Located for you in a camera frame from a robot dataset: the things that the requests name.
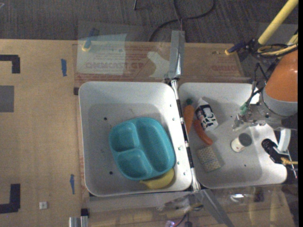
dark gray floor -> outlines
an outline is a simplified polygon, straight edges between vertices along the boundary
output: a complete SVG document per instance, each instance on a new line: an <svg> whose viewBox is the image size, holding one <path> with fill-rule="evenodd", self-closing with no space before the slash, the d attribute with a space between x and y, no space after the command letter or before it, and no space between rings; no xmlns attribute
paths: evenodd
<svg viewBox="0 0 303 227"><path fill-rule="evenodd" d="M214 0L213 10L200 19L183 23L186 41L193 43L233 43L258 37L272 21L287 0ZM211 0L176 0L181 17L197 16L205 12ZM77 40L83 37L83 25L94 23L142 26L147 33L152 27L175 19L173 0L0 0L0 38ZM178 23L165 28L179 29ZM275 34L277 43L286 39L298 28L298 7ZM160 31L155 40L169 41L169 30ZM246 76L251 77L254 65L242 58ZM298 134L294 132L290 149L297 159ZM296 179L289 177L286 186L295 186ZM298 218L297 191L286 188L294 214Z"/></svg>

blue bowl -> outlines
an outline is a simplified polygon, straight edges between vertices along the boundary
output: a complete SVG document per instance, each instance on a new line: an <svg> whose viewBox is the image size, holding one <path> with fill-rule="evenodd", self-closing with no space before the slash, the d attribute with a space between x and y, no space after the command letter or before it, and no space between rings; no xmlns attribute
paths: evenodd
<svg viewBox="0 0 303 227"><path fill-rule="evenodd" d="M134 118L113 127L109 146L120 172L140 181L169 171L176 162L170 139L153 118Z"/></svg>

yellow pole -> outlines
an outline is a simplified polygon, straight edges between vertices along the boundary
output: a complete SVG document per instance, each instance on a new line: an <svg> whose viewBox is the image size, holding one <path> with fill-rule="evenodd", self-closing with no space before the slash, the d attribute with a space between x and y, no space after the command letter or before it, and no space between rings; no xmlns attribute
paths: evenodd
<svg viewBox="0 0 303 227"><path fill-rule="evenodd" d="M258 43L265 45L266 42L270 39L273 33L280 27L284 20L289 16L293 9L298 5L299 0L288 0L280 12L276 15L274 20L270 23L267 29L258 39Z"/></svg>

sponge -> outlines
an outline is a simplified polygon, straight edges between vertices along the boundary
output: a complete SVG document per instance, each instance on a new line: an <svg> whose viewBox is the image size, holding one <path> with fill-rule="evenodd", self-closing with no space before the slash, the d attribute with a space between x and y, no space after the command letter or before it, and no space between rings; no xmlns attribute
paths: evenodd
<svg viewBox="0 0 303 227"><path fill-rule="evenodd" d="M216 170L221 167L220 162L211 146L197 150L197 156L206 172Z"/></svg>

blue mark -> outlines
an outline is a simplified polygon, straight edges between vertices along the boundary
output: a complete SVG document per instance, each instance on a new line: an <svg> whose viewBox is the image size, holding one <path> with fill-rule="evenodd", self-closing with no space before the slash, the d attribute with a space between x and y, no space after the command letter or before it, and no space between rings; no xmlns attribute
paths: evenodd
<svg viewBox="0 0 303 227"><path fill-rule="evenodd" d="M75 175L74 174L71 174L70 183L71 183L72 194L75 194Z"/></svg>
<svg viewBox="0 0 303 227"><path fill-rule="evenodd" d="M61 59L61 69L62 69L62 74L64 77L67 76L66 71L67 71L67 67L66 67L66 60L65 59Z"/></svg>

